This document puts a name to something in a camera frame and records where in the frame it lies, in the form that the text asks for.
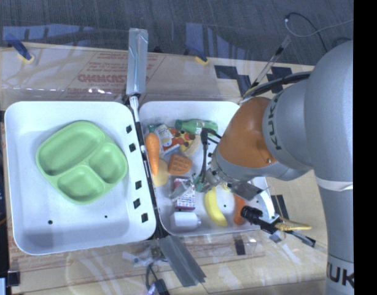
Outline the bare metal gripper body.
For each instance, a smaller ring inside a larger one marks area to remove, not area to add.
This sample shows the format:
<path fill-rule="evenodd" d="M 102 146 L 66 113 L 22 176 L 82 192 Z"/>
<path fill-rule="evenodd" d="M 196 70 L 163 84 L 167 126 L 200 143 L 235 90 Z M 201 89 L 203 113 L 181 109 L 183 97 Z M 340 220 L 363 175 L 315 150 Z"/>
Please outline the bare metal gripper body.
<path fill-rule="evenodd" d="M 205 173 L 203 190 L 207 192 L 211 188 L 222 184 L 233 187 L 238 183 L 238 180 L 234 177 L 234 173 L 236 173 L 235 168 L 219 152 L 213 152 L 209 167 Z"/>

